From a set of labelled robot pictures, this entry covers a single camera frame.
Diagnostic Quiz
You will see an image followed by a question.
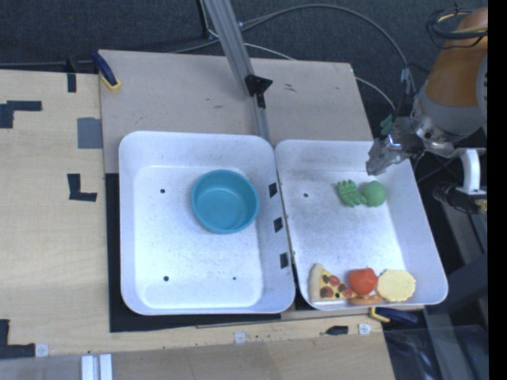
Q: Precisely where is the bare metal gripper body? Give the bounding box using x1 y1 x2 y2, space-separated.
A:
382 107 460 162

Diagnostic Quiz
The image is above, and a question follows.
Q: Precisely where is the green ball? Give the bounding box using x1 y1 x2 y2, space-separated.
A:
359 180 388 208

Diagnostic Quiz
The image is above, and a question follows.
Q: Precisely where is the green toy lettuce leaf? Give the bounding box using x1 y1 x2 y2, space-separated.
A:
336 179 368 209

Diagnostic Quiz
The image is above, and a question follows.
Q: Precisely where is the white plastic tray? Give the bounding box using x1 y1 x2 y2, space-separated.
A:
118 130 296 317
273 139 450 313

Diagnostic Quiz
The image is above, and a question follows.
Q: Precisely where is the red toy tomato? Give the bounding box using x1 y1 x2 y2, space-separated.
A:
348 267 379 296

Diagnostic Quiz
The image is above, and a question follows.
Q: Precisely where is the yellow round biscuit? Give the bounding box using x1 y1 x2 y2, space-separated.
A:
375 268 417 303

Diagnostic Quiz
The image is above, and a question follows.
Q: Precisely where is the toy pizza slice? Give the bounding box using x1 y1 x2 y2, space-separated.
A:
307 262 358 304

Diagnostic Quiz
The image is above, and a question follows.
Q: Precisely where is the blue bowl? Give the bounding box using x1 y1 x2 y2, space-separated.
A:
190 169 261 236

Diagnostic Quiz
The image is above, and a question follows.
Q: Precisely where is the pale wood board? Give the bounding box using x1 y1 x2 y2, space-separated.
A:
97 48 425 325

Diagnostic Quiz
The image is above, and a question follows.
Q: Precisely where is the black cylinder on white bracket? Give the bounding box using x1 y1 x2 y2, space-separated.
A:
432 147 488 215

